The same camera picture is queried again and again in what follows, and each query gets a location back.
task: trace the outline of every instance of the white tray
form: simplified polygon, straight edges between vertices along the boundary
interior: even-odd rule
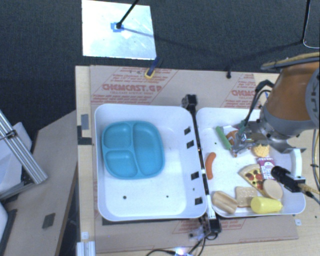
[[[250,120],[259,118],[259,110],[254,110]],[[245,166],[257,164],[257,157],[251,151],[239,154],[233,157],[231,153],[224,148],[215,128],[217,126],[235,125],[243,120],[248,114],[247,109],[235,108],[202,108],[197,112],[196,119],[199,130],[200,143],[204,161],[211,152],[216,153],[216,158],[212,163],[213,179],[208,180],[210,193],[223,191],[235,198],[235,188],[237,186],[250,187],[238,172]],[[291,170],[292,161],[290,154],[280,154],[273,148],[270,148],[269,156],[272,157],[276,165]],[[214,211],[226,218],[234,217],[253,217],[261,215],[291,215],[301,213],[306,206],[305,197],[302,193],[291,193],[283,188],[283,197],[281,202],[283,208],[280,212],[270,214],[254,213],[250,207],[237,208],[234,214],[229,214],[218,207],[213,206]]]
[[[105,169],[102,132],[107,125],[121,121],[146,121],[158,129],[165,161],[159,175],[119,179]],[[205,213],[207,202],[197,142],[192,116],[187,110],[177,106],[104,104],[96,109],[94,122],[98,209],[105,219],[188,219]],[[191,141],[194,146],[187,148]],[[199,177],[192,179],[194,173],[199,173]]]

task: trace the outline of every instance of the toy pizza slice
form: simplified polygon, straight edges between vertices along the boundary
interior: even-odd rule
[[[244,167],[239,175],[244,178],[251,186],[256,188],[262,195],[265,195],[263,186],[263,176],[259,164],[251,164]]]

